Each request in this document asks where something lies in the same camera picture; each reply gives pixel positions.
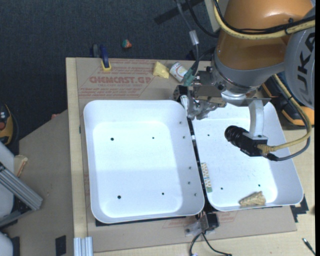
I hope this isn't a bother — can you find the brown cardboard board red print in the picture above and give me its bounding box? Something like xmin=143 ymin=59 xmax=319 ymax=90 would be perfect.
xmin=74 ymin=57 xmax=298 ymax=253

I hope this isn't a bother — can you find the white plastic tray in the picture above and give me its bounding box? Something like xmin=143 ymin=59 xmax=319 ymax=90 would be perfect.
xmin=82 ymin=99 xmax=206 ymax=224
xmin=186 ymin=101 xmax=304 ymax=212

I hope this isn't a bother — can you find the white and tan printed packet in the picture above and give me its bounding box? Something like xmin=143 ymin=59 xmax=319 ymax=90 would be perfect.
xmin=200 ymin=162 xmax=214 ymax=194

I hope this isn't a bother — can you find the thin black and white rod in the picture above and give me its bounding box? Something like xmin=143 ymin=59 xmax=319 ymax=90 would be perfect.
xmin=185 ymin=99 xmax=210 ymax=214

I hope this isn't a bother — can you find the black cylinder on white bracket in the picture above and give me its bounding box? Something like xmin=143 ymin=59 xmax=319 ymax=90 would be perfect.
xmin=224 ymin=98 xmax=270 ymax=158

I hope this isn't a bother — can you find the yellow cheese wedge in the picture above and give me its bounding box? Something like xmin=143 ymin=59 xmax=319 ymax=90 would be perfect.
xmin=152 ymin=61 xmax=171 ymax=80

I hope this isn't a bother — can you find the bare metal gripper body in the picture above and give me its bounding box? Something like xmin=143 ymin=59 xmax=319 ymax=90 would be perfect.
xmin=191 ymin=83 xmax=252 ymax=108

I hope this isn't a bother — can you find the tan toy bread piece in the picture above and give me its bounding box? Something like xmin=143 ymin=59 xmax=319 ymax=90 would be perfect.
xmin=238 ymin=190 xmax=267 ymax=208

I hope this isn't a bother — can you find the black block with thin wires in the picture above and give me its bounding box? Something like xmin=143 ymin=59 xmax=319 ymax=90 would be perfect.
xmin=173 ymin=84 xmax=189 ymax=102
xmin=205 ymin=212 xmax=221 ymax=231

